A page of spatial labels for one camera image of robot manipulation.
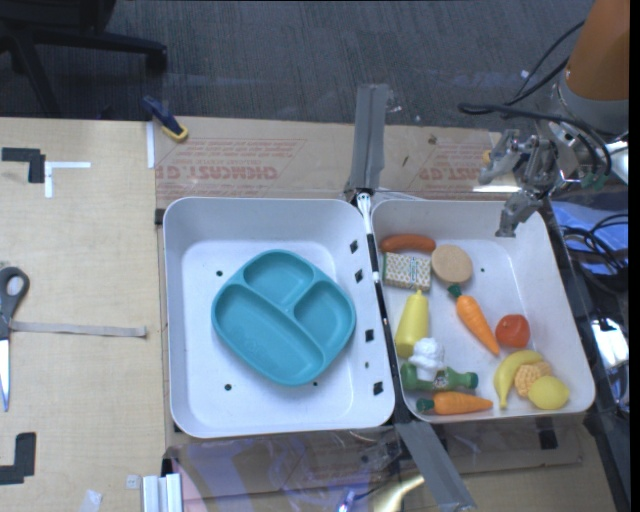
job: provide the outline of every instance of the office chair leg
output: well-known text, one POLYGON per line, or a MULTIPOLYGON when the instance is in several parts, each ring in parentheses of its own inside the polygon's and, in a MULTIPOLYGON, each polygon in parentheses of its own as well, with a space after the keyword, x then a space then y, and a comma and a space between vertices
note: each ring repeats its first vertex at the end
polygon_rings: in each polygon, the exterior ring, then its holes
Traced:
POLYGON ((62 110, 51 89, 40 57, 29 32, 14 31, 9 35, 12 67, 27 75, 40 106, 49 117, 62 117, 62 110))
POLYGON ((147 67, 154 71, 164 71, 167 67, 167 47, 155 41, 139 39, 103 32, 101 34, 74 34, 58 30, 34 32, 36 44, 54 44, 76 48, 94 48, 116 52, 144 53, 147 67))

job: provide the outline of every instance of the scissors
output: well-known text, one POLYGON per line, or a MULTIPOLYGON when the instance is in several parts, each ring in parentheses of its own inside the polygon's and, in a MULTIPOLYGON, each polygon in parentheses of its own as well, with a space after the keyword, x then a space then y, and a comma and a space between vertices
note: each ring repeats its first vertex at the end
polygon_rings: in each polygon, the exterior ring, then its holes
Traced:
POLYGON ((11 318, 29 290, 29 277, 17 267, 0 269, 0 390, 4 411, 9 410, 9 334, 11 318))

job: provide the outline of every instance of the teal plate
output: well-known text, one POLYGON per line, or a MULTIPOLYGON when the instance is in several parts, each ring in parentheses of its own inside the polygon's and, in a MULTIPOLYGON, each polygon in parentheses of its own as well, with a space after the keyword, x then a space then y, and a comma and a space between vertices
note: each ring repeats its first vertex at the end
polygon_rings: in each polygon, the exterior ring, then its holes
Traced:
POLYGON ((283 250, 243 265, 211 306, 220 339, 285 386, 306 384, 326 370, 351 338, 355 316, 351 299, 329 276, 283 250))

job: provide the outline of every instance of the wooden table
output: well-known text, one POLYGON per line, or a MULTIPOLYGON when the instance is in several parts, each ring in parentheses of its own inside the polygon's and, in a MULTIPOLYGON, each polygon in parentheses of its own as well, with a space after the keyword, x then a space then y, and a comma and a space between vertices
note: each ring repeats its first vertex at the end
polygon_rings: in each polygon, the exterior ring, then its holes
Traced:
MULTIPOLYGON (((194 120, 191 137, 201 130, 259 137, 260 123, 194 120)), ((331 158, 340 175, 348 175, 352 127, 294 125, 268 122, 269 137, 297 133, 305 140, 297 154, 313 158, 308 169, 331 158)), ((0 262, 31 279, 16 320, 148 331, 145 339, 12 332, 11 407, 0 413, 0 466, 13 464, 16 435, 35 432, 37 447, 35 474, 0 486, 3 512, 78 510, 88 490, 102 495, 101 512, 140 510, 139 490, 127 487, 128 477, 159 474, 166 447, 185 441, 170 428, 165 405, 162 244, 154 223, 154 210, 164 205, 156 203, 146 129, 142 122, 0 120, 2 147, 37 148, 48 162, 90 163, 88 169, 54 170, 53 197, 46 198, 43 184, 27 181, 27 164, 0 162, 0 262)), ((404 161, 407 140, 414 152, 432 135, 455 143, 449 131, 393 127, 387 133, 387 167, 410 162, 417 166, 414 176, 437 168, 426 164, 438 155, 419 162, 410 153, 404 161)), ((156 141, 156 157, 166 157, 166 144, 156 141)), ((288 172, 297 165, 291 160, 288 172)), ((581 460, 574 464, 463 474, 479 510, 615 510, 593 439, 579 421, 575 433, 581 460)), ((407 505, 436 506, 425 486, 412 491, 407 505)))

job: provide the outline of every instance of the lemon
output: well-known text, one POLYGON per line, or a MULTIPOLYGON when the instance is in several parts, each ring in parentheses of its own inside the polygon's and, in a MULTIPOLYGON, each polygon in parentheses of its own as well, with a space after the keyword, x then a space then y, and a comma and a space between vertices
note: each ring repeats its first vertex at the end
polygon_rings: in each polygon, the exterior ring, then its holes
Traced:
POLYGON ((560 409, 569 400, 569 388, 557 377, 545 375, 531 384, 529 399, 540 409, 560 409))

